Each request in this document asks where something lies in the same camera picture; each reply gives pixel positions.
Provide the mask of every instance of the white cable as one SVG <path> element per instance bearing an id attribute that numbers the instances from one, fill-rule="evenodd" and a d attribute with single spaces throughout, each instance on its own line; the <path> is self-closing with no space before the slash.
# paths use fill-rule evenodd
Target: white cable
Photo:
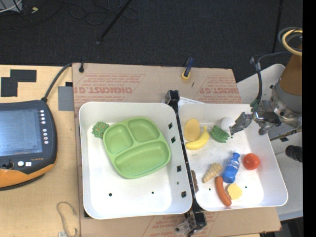
<path id="1" fill-rule="evenodd" d="M 19 5 L 21 2 L 22 2 L 22 0 L 19 0 L 19 1 L 16 3 L 16 5 Z M 11 9 L 13 9 L 13 8 L 15 8 L 15 7 L 16 7 L 16 6 L 14 5 L 14 6 L 10 7 L 10 8 L 4 9 L 4 10 L 0 10 L 0 13 L 1 13 L 1 12 L 5 12 L 5 11 L 8 11 L 8 10 L 11 10 Z"/>

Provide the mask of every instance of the blue bottle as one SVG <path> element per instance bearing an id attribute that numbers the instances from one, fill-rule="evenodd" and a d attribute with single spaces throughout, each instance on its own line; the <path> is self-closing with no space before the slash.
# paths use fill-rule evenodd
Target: blue bottle
<path id="1" fill-rule="evenodd" d="M 227 161 L 224 173 L 222 175 L 223 181 L 225 183 L 231 184 L 235 181 L 236 174 L 239 170 L 239 157 L 240 154 L 237 151 L 234 151 L 233 157 Z"/>

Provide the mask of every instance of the robotic hand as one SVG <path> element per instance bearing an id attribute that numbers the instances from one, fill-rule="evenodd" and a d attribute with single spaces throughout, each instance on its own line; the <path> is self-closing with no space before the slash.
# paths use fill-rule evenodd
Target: robotic hand
<path id="1" fill-rule="evenodd" d="M 259 124 L 259 134 L 263 135 L 273 126 L 283 123 L 297 129 L 302 124 L 302 43 L 298 48 L 290 47 L 287 42 L 300 37 L 302 40 L 303 30 L 297 28 L 286 28 L 280 31 L 278 39 L 288 52 L 272 53 L 261 56 L 257 63 L 254 57 L 250 62 L 256 67 L 259 78 L 259 93 L 251 103 L 252 114 L 242 113 L 230 127 L 231 135 L 247 128 L 252 120 Z M 260 74 L 260 59 L 267 56 L 277 56 L 292 53 L 281 77 L 272 89 L 269 101 L 261 101 L 262 82 Z"/>

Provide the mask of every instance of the white tray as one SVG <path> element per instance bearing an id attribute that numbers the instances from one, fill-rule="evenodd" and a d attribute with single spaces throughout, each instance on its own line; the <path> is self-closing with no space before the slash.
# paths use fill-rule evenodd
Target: white tray
<path id="1" fill-rule="evenodd" d="M 214 125 L 220 126 L 223 118 L 232 117 L 236 120 L 242 112 L 251 113 L 250 106 L 246 104 L 184 104 L 179 109 L 179 118 L 182 131 L 184 131 L 185 123 L 189 119 L 195 118 L 200 122 L 201 127 L 207 126 L 208 132 L 210 132 Z M 286 186 L 269 137 L 267 134 L 259 135 L 259 128 L 259 125 L 253 121 L 243 131 L 235 133 L 232 138 L 229 137 L 226 143 L 217 142 L 210 137 L 207 144 L 201 149 L 187 150 L 190 169 L 195 172 L 197 178 L 197 203 L 203 209 L 219 211 L 282 206 L 287 202 Z M 232 156 L 233 150 L 239 150 L 241 153 L 235 183 L 243 193 L 239 199 L 232 200 L 230 207 L 226 207 L 216 193 L 215 178 L 206 183 L 202 182 L 202 178 L 214 162 L 222 164 L 225 168 L 224 161 Z M 247 153 L 255 153 L 260 158 L 261 164 L 257 169 L 247 170 L 243 166 L 242 159 Z"/>
<path id="2" fill-rule="evenodd" d="M 152 174 L 125 179 L 112 166 L 102 139 L 94 137 L 92 128 L 98 121 L 112 125 L 140 116 L 151 119 L 163 133 L 171 149 L 171 160 Z M 89 216 L 110 219 L 182 214 L 190 210 L 191 188 L 176 115 L 170 106 L 163 103 L 88 102 L 79 111 L 79 121 L 83 205 Z"/>

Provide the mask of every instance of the green plate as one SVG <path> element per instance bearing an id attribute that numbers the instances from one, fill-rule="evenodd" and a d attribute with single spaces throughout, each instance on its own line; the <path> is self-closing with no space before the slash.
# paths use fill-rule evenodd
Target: green plate
<path id="1" fill-rule="evenodd" d="M 124 178 L 138 178 L 166 166 L 170 147 L 157 125 L 148 118 L 125 119 L 109 126 L 103 135 L 105 150 Z"/>

